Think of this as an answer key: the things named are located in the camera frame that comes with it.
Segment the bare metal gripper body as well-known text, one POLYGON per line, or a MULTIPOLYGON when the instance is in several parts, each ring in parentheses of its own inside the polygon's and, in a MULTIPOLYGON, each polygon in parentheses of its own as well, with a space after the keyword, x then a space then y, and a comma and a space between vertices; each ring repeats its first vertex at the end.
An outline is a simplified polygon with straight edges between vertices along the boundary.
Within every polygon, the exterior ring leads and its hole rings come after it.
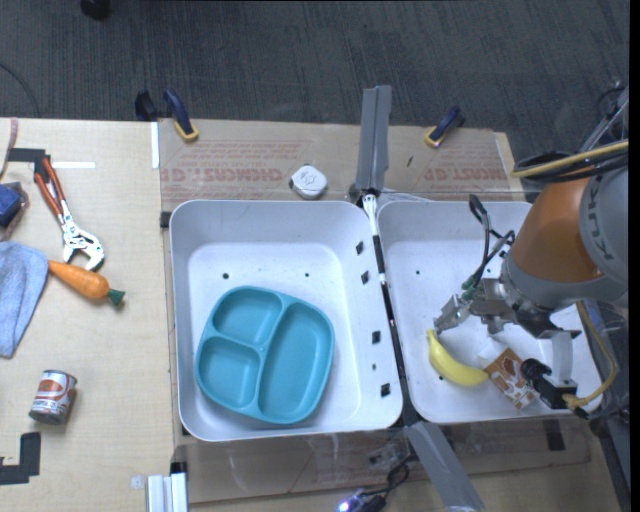
POLYGON ((512 315, 517 325, 533 337, 549 337, 561 328, 551 321, 551 311, 519 293, 500 278, 483 278, 476 287, 469 311, 486 326, 489 315, 512 315))

